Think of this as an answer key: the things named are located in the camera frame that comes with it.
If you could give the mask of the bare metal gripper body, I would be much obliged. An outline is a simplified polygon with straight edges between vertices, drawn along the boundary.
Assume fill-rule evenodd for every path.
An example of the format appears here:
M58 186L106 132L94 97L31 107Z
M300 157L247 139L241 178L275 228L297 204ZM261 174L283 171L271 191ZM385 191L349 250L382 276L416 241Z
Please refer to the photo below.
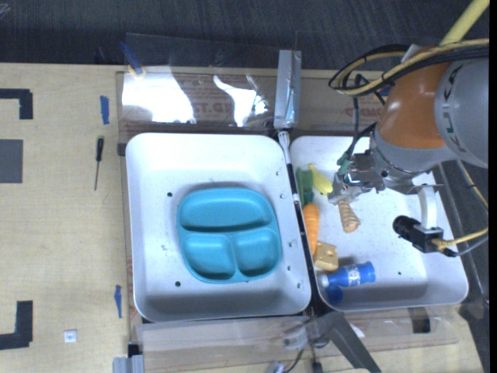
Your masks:
M377 167L375 158L373 152L345 152L337 161L339 168L334 175L334 192L368 193L385 190L388 172Z

